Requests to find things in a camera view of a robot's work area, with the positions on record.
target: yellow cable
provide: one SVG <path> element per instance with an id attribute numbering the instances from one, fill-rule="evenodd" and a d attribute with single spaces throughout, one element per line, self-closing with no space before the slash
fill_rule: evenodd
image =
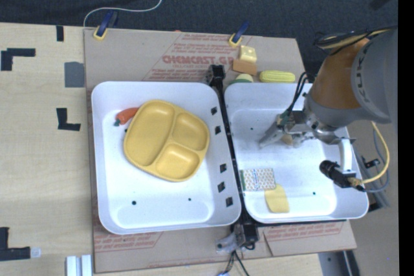
<path id="1" fill-rule="evenodd" d="M 350 182 L 351 182 L 351 184 L 353 186 L 357 186 L 357 185 L 361 185 L 361 184 L 366 184 L 366 183 L 370 183 L 370 182 L 374 182 L 375 180 L 378 180 L 380 177 L 382 177 L 386 173 L 386 171 L 388 169 L 388 166 L 389 166 L 389 149 L 388 149 L 387 143 L 384 140 L 384 137 L 381 135 L 381 132 L 379 131 L 379 129 L 376 126 L 376 124 L 374 122 L 371 122 L 371 124 L 373 125 L 376 134 L 380 138 L 380 140 L 382 142 L 382 145 L 384 146 L 384 149 L 386 150 L 386 163 L 384 165 L 384 168 L 382 168 L 381 172 L 379 172 L 374 177 L 367 178 L 365 180 L 361 180 L 359 178 L 350 178 Z"/>

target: yellow plate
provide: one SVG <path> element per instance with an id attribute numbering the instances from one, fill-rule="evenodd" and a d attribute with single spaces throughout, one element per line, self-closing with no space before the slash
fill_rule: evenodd
<path id="1" fill-rule="evenodd" d="M 172 103 L 151 100 L 132 119 L 124 153 L 139 169 L 181 182 L 198 170 L 209 142 L 207 125 L 196 115 Z"/>

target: white cable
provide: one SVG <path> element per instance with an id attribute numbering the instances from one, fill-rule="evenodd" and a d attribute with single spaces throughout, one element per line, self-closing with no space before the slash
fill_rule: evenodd
<path id="1" fill-rule="evenodd" d="M 144 9 L 144 10 L 130 10 L 130 9 L 127 9 L 127 8 L 117 8 L 117 7 L 101 7 L 101 8 L 97 8 L 97 9 L 91 10 L 85 16 L 85 19 L 83 20 L 83 26 L 86 27 L 86 21 L 88 20 L 89 16 L 92 15 L 93 13 L 99 11 L 99 10 L 118 10 L 118 11 L 130 12 L 130 13 L 145 13 L 145 12 L 150 12 L 150 11 L 152 11 L 154 9 L 157 9 L 161 5 L 162 1 L 163 0 L 159 0 L 158 3 L 154 7 L 147 8 L 147 9 Z"/>

